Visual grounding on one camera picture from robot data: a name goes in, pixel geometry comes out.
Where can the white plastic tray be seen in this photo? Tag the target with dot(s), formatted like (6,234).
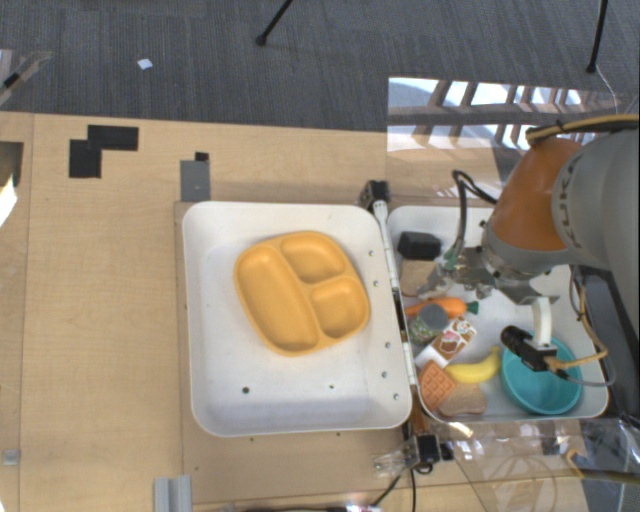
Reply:
(225,380)
(505,320)

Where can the orange waffle biscuit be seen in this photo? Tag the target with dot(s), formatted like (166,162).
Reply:
(435,386)

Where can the white carton with cake print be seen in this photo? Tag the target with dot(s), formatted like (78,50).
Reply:
(450,342)

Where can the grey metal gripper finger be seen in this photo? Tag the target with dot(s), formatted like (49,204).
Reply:
(431,286)
(446,269)

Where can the orange divided plate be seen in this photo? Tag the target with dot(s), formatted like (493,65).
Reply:
(280,295)

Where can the yellow banana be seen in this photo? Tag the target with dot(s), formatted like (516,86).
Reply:
(475,371)

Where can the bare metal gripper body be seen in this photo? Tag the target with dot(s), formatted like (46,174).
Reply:
(472,272)

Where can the black rounded block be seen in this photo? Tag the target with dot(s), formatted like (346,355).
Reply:
(419,245)

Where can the teal bowl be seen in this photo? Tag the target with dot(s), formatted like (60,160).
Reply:
(540,395)

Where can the black cylinder on white bracket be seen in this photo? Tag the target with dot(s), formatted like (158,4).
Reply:
(522,347)

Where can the orange carrot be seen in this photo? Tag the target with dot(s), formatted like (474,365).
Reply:
(450,306)

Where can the small can with grey lid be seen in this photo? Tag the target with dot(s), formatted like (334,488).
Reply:
(429,322)

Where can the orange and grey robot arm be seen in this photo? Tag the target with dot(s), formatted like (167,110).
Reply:
(590,200)

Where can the black stand leg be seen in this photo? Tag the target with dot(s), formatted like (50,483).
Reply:
(272,22)
(597,35)

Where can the brown bread slice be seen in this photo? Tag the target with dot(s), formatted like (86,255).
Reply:
(465,402)

